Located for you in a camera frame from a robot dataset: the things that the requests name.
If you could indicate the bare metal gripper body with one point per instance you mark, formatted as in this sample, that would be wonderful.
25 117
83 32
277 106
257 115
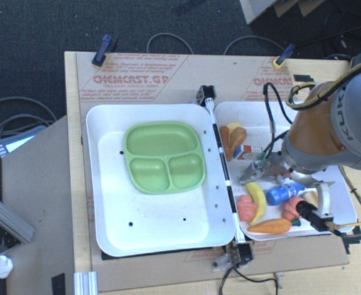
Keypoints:
275 171

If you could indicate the black cylinder on white bracket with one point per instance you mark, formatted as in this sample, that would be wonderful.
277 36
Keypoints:
314 215

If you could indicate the green divided plate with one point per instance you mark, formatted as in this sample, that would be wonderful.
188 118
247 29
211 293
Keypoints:
163 157

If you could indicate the white orange and blue carton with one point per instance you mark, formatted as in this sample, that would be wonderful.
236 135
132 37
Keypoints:
244 152

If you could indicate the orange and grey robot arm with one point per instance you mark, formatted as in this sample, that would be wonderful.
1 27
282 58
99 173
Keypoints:
321 134

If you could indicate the yellow banana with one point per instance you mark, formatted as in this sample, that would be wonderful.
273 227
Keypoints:
258 200

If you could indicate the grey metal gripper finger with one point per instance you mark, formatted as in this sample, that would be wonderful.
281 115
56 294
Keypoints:
254 166
248 178

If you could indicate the orange sausage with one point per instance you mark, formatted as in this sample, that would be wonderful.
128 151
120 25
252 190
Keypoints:
224 138

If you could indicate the brown cardboard board red print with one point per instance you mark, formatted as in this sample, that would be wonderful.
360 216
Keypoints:
168 78

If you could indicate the orange and yellow toy drumstick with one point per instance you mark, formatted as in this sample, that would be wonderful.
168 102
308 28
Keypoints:
237 135

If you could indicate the pink and orange toy food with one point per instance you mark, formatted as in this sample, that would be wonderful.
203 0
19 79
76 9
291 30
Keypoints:
290 209

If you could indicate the orange carrot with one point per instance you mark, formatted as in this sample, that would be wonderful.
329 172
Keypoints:
272 226

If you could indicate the white plastic tray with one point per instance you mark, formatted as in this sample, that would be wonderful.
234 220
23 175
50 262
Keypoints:
155 220
251 115

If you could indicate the blue plastic bottle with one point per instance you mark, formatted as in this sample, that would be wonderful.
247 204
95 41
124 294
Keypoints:
278 195

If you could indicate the thin black and white rod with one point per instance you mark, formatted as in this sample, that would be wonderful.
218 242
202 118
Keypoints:
220 147

